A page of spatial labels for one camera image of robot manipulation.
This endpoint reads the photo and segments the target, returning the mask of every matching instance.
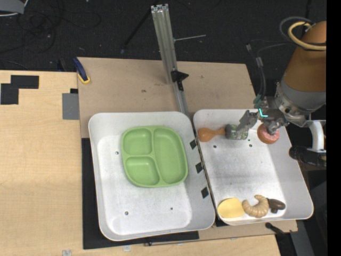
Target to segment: wooden table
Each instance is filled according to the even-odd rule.
[[[91,114],[176,110],[174,99],[167,97],[174,93],[169,85],[163,84],[161,61],[79,59],[91,77],[88,85],[78,82],[76,73],[0,71],[2,84],[10,83],[11,75],[39,76],[38,89],[19,89],[17,105],[0,105],[2,255],[62,255],[67,249],[73,256],[127,255],[121,246],[83,250],[81,137],[88,136],[86,126]],[[254,94],[245,65],[178,62],[178,67],[192,74],[183,82],[190,113],[209,107],[251,107]],[[159,79],[150,84],[139,77],[134,82],[133,77],[127,76],[135,73],[133,69],[139,69],[139,74],[145,77],[156,74]],[[228,83],[225,79],[217,81],[219,75],[229,78]],[[106,82],[99,86],[101,79]],[[214,90],[207,86],[217,83],[220,87]],[[132,87],[135,92],[127,91]],[[65,120],[62,94],[76,88],[79,88],[80,120]],[[112,99],[101,99],[101,95],[110,94]],[[207,95],[212,97],[213,106]],[[164,106],[160,99],[167,100],[168,105]],[[273,224],[285,232],[297,230],[296,221]],[[200,240],[182,244],[132,245],[129,254],[280,255],[273,232],[262,223],[213,226],[200,231],[199,236]]]

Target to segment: gray tape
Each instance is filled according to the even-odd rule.
[[[25,4],[20,0],[0,0],[0,11],[19,12],[23,14]]]
[[[79,101],[78,94],[63,93],[63,119],[79,119]]]

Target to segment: croissant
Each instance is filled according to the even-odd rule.
[[[267,198],[262,195],[255,195],[255,198],[259,201],[256,205],[250,206],[247,200],[244,200],[242,203],[242,207],[249,216],[260,218],[267,214],[269,210],[269,203]]]

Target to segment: yellow round object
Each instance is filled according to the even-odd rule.
[[[232,197],[219,204],[218,213],[222,218],[236,218],[244,215],[245,212],[239,199]]]

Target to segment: white tray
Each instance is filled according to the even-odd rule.
[[[121,156],[123,133],[138,126],[165,126],[181,137],[189,172],[183,183],[172,187],[141,188],[127,178]],[[93,155],[99,225],[113,241],[179,233],[209,228],[215,220],[204,171],[196,170],[201,162],[198,147],[193,149],[193,127],[179,112],[99,113],[89,121]]]
[[[208,127],[217,130],[226,124],[239,124],[246,109],[200,110],[194,115],[196,130]],[[243,225],[275,220],[307,219],[313,214],[313,203],[296,160],[289,156],[291,143],[284,127],[279,128],[280,139],[272,144],[262,143],[257,137],[260,121],[249,130],[246,140],[228,140],[222,135],[209,142],[200,142],[208,182],[215,207],[227,198],[258,201],[254,195],[275,198],[286,204],[286,209],[262,218],[247,214],[239,218],[219,218],[229,225]]]

